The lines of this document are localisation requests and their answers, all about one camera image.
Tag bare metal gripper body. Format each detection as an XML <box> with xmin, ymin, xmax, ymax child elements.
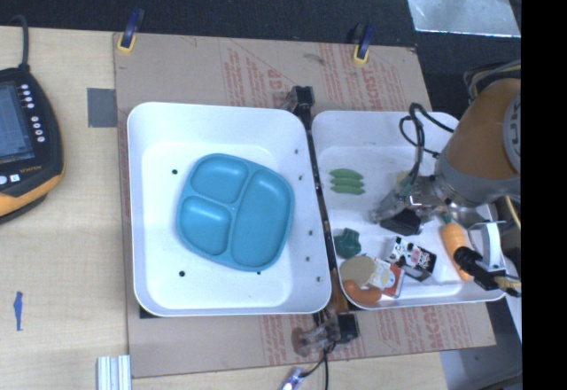
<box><xmin>397</xmin><ymin>174</ymin><xmax>464</xmax><ymax>222</ymax></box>

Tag small black box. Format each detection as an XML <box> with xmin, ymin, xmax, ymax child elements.
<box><xmin>379</xmin><ymin>207</ymin><xmax>423</xmax><ymax>237</ymax></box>

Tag green pea pods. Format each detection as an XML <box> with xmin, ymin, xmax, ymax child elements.
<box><xmin>328</xmin><ymin>168</ymin><xmax>366</xmax><ymax>197</ymax></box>

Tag dark green broccoli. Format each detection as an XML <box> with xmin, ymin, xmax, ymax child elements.
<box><xmin>332</xmin><ymin>227</ymin><xmax>362</xmax><ymax>260</ymax></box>

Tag white and black printed carton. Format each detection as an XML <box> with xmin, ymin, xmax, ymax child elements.
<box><xmin>384</xmin><ymin>235</ymin><xmax>438</xmax><ymax>283</ymax></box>

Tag orange carrot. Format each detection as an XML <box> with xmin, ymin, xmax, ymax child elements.
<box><xmin>439</xmin><ymin>214</ymin><xmax>473</xmax><ymax>283</ymax></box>

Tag white plastic tray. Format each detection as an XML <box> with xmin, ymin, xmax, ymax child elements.
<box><xmin>126</xmin><ymin>101</ymin><xmax>333</xmax><ymax>318</ymax></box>
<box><xmin>310</xmin><ymin>109</ymin><xmax>509</xmax><ymax>311</ymax></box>

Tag thin black and white rod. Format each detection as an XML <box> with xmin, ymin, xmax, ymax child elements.
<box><xmin>303</xmin><ymin>112</ymin><xmax>339</xmax><ymax>312</ymax></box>

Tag tan round biscuit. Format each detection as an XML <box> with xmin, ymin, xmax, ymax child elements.
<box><xmin>338</xmin><ymin>254</ymin><xmax>377</xmax><ymax>288</ymax></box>

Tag white and red packet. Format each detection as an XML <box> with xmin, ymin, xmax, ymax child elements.
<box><xmin>369</xmin><ymin>257</ymin><xmax>406</xmax><ymax>300</ymax></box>

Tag orange sausage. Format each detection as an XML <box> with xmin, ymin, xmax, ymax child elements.
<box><xmin>342</xmin><ymin>278</ymin><xmax>384</xmax><ymax>305</ymax></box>

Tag blue divided plate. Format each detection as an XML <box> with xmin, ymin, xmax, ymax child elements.
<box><xmin>175</xmin><ymin>152</ymin><xmax>296</xmax><ymax>273</ymax></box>

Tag brown cardboard board red print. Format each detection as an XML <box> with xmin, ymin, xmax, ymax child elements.
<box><xmin>113</xmin><ymin>32</ymin><xmax>498</xmax><ymax>378</ymax></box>

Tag black cylinder on white bracket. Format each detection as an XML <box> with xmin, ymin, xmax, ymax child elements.
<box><xmin>453</xmin><ymin>221</ymin><xmax>511</xmax><ymax>292</ymax></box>

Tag black block with thin wires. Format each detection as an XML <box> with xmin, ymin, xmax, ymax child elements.
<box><xmin>283</xmin><ymin>85</ymin><xmax>316</xmax><ymax>115</ymax></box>
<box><xmin>335</xmin><ymin>311</ymin><xmax>360</xmax><ymax>344</ymax></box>

